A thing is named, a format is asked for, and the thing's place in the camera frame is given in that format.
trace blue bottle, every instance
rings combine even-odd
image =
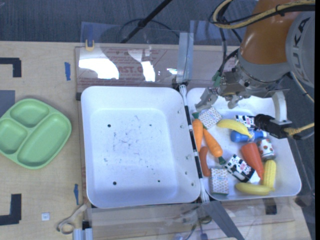
[[[263,139],[268,136],[268,133],[263,130],[249,129],[249,133],[252,135],[252,138],[233,130],[230,134],[230,139],[232,142],[253,142],[257,139]]]

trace table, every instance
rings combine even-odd
[[[79,125],[79,101],[76,100],[76,56],[79,43],[61,42],[0,42],[0,56],[20,58],[22,77],[13,77],[12,65],[0,64],[0,90],[15,90],[15,101],[24,98],[40,99],[66,115],[72,124],[72,132],[61,152],[47,166],[29,170],[0,155],[0,215],[10,213],[11,194],[21,194],[21,220],[19,224],[1,225],[0,239],[72,239],[56,230],[58,222],[69,217],[78,207],[74,194],[79,186],[79,203],[82,191],[82,143]],[[70,64],[70,80],[66,78],[65,63]],[[261,220],[255,212],[244,214],[247,222],[238,216],[252,203],[231,202],[223,204],[246,239],[310,239],[301,211],[293,197],[279,200],[278,221]],[[261,200],[256,204],[262,207]],[[49,213],[49,220],[42,220],[42,213]],[[75,221],[80,228],[82,217]],[[232,239],[217,228],[214,222],[203,227],[210,239]],[[192,234],[190,239],[197,239]],[[172,235],[146,236],[143,239],[171,239]]]

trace yellow toy banana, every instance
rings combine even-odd
[[[247,135],[250,139],[253,137],[248,128],[241,122],[232,119],[221,119],[217,124],[218,127],[235,130],[238,133]]]
[[[235,184],[237,190],[251,194],[251,195],[259,195],[259,196],[266,196],[271,191],[270,187],[266,185],[256,185],[251,183],[244,183],[239,182]]]

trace carrot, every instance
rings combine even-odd
[[[199,151],[199,158],[200,158],[200,165],[201,165],[202,174],[206,177],[209,177],[211,174],[210,169],[207,164],[208,150],[209,149],[207,146],[203,146],[203,147],[201,147],[201,149]]]
[[[192,122],[192,128],[193,128],[193,136],[194,136],[194,141],[196,145],[196,150],[199,152],[199,150],[201,149],[202,139],[204,137],[204,131],[203,131],[204,125],[202,124],[200,119],[196,118]]]
[[[205,139],[205,142],[210,150],[210,153],[216,157],[219,158],[219,163],[221,165],[225,164],[226,161],[222,158],[223,150],[217,140],[208,132],[207,129],[203,128],[203,136]]]

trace green divided tray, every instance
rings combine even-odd
[[[22,99],[0,117],[0,153],[25,168],[39,169],[60,152],[71,130],[69,119],[52,106]]]

